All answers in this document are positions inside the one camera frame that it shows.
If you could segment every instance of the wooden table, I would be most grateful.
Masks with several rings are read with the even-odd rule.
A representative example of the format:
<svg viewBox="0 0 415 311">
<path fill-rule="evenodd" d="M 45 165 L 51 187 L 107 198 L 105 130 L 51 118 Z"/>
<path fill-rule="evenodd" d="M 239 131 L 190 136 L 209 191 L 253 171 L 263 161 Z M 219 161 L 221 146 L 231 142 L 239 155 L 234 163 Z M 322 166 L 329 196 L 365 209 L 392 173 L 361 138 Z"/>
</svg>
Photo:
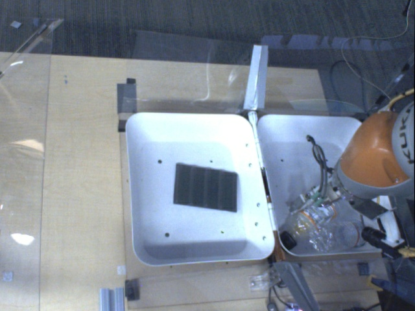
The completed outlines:
<svg viewBox="0 0 415 311">
<path fill-rule="evenodd" d="M 184 100 L 189 96 L 203 100 L 206 95 L 223 96 L 227 91 L 243 93 L 247 77 L 248 67 L 245 66 L 51 56 L 43 203 L 40 209 L 42 221 L 41 230 L 38 230 L 41 236 L 35 236 L 41 240 L 40 250 L 33 250 L 33 255 L 38 252 L 41 256 L 42 311 L 98 310 L 99 289 L 123 286 L 126 274 L 140 273 L 151 282 L 155 275 L 181 273 L 171 268 L 153 269 L 143 265 L 139 268 L 127 266 L 125 272 L 126 264 L 138 263 L 138 260 L 132 259 L 130 236 L 125 234 L 128 206 L 123 206 L 123 188 L 124 193 L 126 188 L 121 160 L 125 158 L 125 150 L 123 142 L 120 142 L 120 135 L 123 135 L 117 131 L 117 84 L 135 78 L 138 89 L 158 98 L 174 93 Z M 290 106 L 290 100 L 324 97 L 315 70 L 269 68 L 267 84 L 268 98 L 283 108 Z M 28 89 L 36 87 L 36 80 L 30 82 L 28 79 L 27 86 Z M 261 263 L 244 265 L 247 265 L 247 270 L 243 275 L 230 277 L 230 286 L 244 286 L 245 282 L 238 280 L 243 278 L 248 282 L 246 275 L 259 274 L 257 270 L 262 266 Z M 360 284 L 349 284 L 348 291 L 341 293 L 340 281 L 335 276 L 333 278 L 326 280 L 331 284 L 327 292 L 320 290 L 320 301 L 333 302 L 334 305 L 339 300 L 355 301 L 363 306 L 377 301 L 374 290 L 369 287 L 362 290 L 364 278 Z M 326 282 L 323 277 L 317 280 Z M 29 284 L 25 280 L 18 281 L 18 278 L 16 282 L 21 289 Z M 156 282 L 153 282 L 153 287 L 157 289 Z M 239 289 L 231 289 L 229 301 L 208 304 L 193 303 L 199 301 L 199 297 L 202 301 L 209 297 L 208 292 L 200 292 L 195 287 L 184 299 L 193 304 L 180 306 L 160 306 L 167 303 L 162 296 L 164 288 L 160 289 L 145 290 L 152 296 L 148 299 L 144 295 L 143 301 L 147 302 L 143 302 L 141 307 L 159 304 L 156 310 L 266 310 L 267 292 L 251 294 L 248 286 L 242 293 Z M 16 302 L 10 297 L 0 301 L 0 308 L 37 310 L 39 297 L 36 291 L 30 294 L 27 301 L 31 300 L 32 304 Z M 232 296 L 241 294 L 241 298 L 232 300 L 235 299 Z M 288 295 L 288 292 L 284 290 L 281 294 Z"/>
</svg>

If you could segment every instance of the white cable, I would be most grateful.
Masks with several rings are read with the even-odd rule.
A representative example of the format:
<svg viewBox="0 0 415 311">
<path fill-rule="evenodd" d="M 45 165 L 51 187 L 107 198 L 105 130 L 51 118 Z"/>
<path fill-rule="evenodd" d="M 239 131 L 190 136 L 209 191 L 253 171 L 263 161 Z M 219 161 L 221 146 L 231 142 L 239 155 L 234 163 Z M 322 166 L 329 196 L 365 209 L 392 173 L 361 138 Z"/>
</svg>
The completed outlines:
<svg viewBox="0 0 415 311">
<path fill-rule="evenodd" d="M 409 5 L 408 5 L 408 10 L 407 10 L 407 24 L 405 26 L 405 30 L 403 32 L 401 32 L 400 34 L 397 34 L 395 36 L 391 36 L 391 37 L 367 37 L 367 36 L 356 36 L 356 37 L 350 37 L 346 40 L 343 41 L 342 46 L 341 46 L 341 53 L 342 53 L 342 57 L 344 62 L 346 63 L 346 65 L 348 65 L 348 67 L 350 68 L 350 70 L 353 72 L 353 74 L 355 74 L 357 77 L 359 77 L 361 80 L 363 80 L 364 82 L 370 84 L 371 86 L 373 86 L 374 88 L 378 89 L 380 92 L 382 92 L 389 100 L 390 97 L 389 95 L 383 90 L 381 89 L 379 86 L 373 84 L 371 81 L 365 79 L 364 77 L 362 77 L 361 75 L 359 75 L 356 70 L 353 69 L 353 67 L 350 65 L 349 61 L 346 59 L 345 55 L 344 55 L 344 45 L 349 41 L 349 40 L 354 40 L 354 39 L 373 39 L 373 40 L 391 40 L 391 39 L 395 39 L 395 38 L 399 38 L 402 37 L 404 34 L 407 33 L 408 28 L 409 28 L 409 11 L 410 11 L 410 6 L 412 5 L 413 0 L 410 0 Z"/>
</svg>

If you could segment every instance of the glass panel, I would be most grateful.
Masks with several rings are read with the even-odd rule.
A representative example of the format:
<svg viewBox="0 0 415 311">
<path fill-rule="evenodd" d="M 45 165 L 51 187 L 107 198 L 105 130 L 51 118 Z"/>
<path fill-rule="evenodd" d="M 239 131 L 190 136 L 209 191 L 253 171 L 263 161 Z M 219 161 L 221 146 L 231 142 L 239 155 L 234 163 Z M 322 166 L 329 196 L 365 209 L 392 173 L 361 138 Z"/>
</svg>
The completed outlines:
<svg viewBox="0 0 415 311">
<path fill-rule="evenodd" d="M 38 310 L 50 53 L 61 21 L 22 23 L 1 29 L 22 45 L 0 55 L 0 305 Z"/>
</svg>

